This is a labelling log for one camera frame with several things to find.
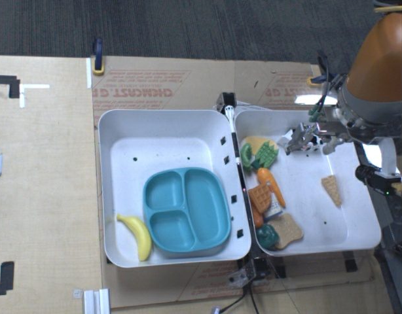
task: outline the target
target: clamp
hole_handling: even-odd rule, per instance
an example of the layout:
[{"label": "clamp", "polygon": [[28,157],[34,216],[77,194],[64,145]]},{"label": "clamp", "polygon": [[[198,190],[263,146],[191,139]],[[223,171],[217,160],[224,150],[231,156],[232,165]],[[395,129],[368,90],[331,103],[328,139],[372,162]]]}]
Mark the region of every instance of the clamp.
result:
[{"label": "clamp", "polygon": [[103,59],[102,59],[102,38],[96,37],[92,46],[92,53],[94,55],[94,62],[92,64],[92,72],[96,76],[103,75]]}]

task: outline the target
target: yellow banana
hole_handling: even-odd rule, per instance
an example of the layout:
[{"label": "yellow banana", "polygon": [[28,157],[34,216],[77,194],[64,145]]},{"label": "yellow banana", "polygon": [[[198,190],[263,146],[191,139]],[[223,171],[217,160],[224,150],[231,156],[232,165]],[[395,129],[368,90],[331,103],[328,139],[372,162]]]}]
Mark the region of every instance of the yellow banana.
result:
[{"label": "yellow banana", "polygon": [[117,214],[117,220],[123,222],[134,234],[137,241],[138,259],[148,259],[151,252],[151,236],[147,226],[138,217],[124,217]]}]

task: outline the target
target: black fabric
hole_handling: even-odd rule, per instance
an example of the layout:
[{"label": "black fabric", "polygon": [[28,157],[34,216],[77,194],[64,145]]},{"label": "black fabric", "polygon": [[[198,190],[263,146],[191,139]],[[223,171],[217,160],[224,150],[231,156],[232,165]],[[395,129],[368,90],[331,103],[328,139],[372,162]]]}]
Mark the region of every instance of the black fabric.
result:
[{"label": "black fabric", "polygon": [[275,60],[347,72],[373,0],[0,0],[0,55]]}]

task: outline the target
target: blue plate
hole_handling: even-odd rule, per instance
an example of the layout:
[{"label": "blue plate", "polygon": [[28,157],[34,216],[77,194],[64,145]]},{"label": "blue plate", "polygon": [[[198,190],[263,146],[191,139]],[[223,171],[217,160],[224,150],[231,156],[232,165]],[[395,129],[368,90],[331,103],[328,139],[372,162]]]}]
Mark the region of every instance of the blue plate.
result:
[{"label": "blue plate", "polygon": [[230,234],[230,214],[217,176],[198,167],[151,176],[143,208],[153,241],[172,253],[191,253],[222,244]]}]

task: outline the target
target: white plastic tray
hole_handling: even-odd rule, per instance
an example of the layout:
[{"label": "white plastic tray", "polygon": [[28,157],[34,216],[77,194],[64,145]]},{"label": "white plastic tray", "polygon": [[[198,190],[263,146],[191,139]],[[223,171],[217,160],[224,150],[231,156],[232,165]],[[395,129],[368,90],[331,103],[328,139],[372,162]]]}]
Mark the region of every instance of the white plastic tray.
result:
[{"label": "white plastic tray", "polygon": [[[242,111],[236,116],[239,146],[247,136],[267,137],[275,142],[299,122],[308,122],[304,111]],[[286,208],[302,228],[302,240],[273,256],[372,249],[381,240],[381,230],[367,187],[355,176],[359,165],[352,143],[339,145],[328,156],[319,151],[293,151],[287,156],[281,148],[271,172],[280,187]],[[321,185],[321,178],[335,175],[342,205],[340,208]],[[254,173],[244,173],[247,189],[257,186]]]},{"label": "white plastic tray", "polygon": [[[213,110],[113,110],[100,118],[99,137],[104,243],[112,263],[135,268],[237,260],[248,253],[249,224],[230,126],[224,115]],[[201,253],[165,253],[154,246],[149,259],[140,262],[136,240],[115,215],[144,220],[143,187],[147,179],[180,167],[202,167],[217,175],[227,198],[230,235],[219,247]]]}]

